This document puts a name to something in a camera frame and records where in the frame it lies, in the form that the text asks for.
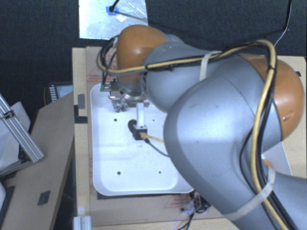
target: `silver sheet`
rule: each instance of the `silver sheet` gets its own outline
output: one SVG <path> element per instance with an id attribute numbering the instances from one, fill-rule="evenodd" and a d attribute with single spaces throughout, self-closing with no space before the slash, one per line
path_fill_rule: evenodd
<path id="1" fill-rule="evenodd" d="M 133 24 L 148 25 L 145 0 L 79 0 L 80 38 L 110 39 Z"/>

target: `brown joint cover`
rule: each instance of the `brown joint cover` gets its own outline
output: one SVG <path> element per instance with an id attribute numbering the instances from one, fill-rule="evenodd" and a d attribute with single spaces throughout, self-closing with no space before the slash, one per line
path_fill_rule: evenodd
<path id="1" fill-rule="evenodd" d="M 268 63 L 264 56 L 240 54 L 265 80 Z M 304 110 L 304 88 L 297 73 L 281 60 L 277 61 L 274 102 L 283 129 L 283 139 L 298 126 Z"/>
<path id="2" fill-rule="evenodd" d="M 145 25 L 132 25 L 125 28 L 118 36 L 116 49 L 117 68 L 128 69 L 141 66 L 146 56 L 166 39 L 159 30 Z M 121 76 L 129 84 L 139 83 L 139 73 Z"/>

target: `black fabric wall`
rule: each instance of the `black fabric wall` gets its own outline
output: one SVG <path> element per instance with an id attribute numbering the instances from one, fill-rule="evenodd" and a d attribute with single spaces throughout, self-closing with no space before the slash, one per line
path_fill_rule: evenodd
<path id="1" fill-rule="evenodd" d="M 148 20 L 203 49 L 282 33 L 288 0 L 146 0 Z M 279 55 L 306 56 L 307 0 L 293 0 Z M 33 118 L 51 81 L 70 81 L 71 48 L 102 46 L 79 38 L 78 0 L 0 0 L 0 93 Z"/>

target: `robotic arm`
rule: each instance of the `robotic arm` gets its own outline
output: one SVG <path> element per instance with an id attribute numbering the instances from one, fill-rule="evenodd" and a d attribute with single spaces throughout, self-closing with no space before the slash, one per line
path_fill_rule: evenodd
<path id="1" fill-rule="evenodd" d="M 118 37 L 119 71 L 107 69 L 101 58 L 98 62 L 103 71 L 118 75 L 118 85 L 128 96 L 145 94 L 167 112 L 164 142 L 170 159 L 187 182 L 238 228 L 304 229 L 306 179 L 275 172 L 259 152 L 285 139 L 299 124 L 302 84 L 284 62 L 278 61 L 277 69 L 271 65 L 275 56 L 271 55 L 268 70 L 265 57 L 232 54 L 235 51 L 213 55 L 205 66 L 206 78 L 200 81 L 200 62 L 208 51 L 135 25 Z M 263 96 L 262 112 L 258 106 Z M 256 159 L 251 157 L 253 145 L 258 148 Z M 249 203 L 270 186 L 273 191 L 260 200 L 264 204 Z"/>

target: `blue tape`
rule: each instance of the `blue tape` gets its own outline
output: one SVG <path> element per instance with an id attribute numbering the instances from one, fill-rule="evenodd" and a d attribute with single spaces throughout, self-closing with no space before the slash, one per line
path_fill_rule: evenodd
<path id="1" fill-rule="evenodd" d="M 106 12 L 107 12 L 107 14 L 110 15 L 110 16 L 115 16 L 115 15 L 117 15 L 117 13 L 115 13 L 115 12 L 119 12 L 118 7 L 115 6 L 115 9 L 114 9 L 113 12 L 110 12 L 110 7 L 111 7 L 111 6 L 106 6 Z"/>

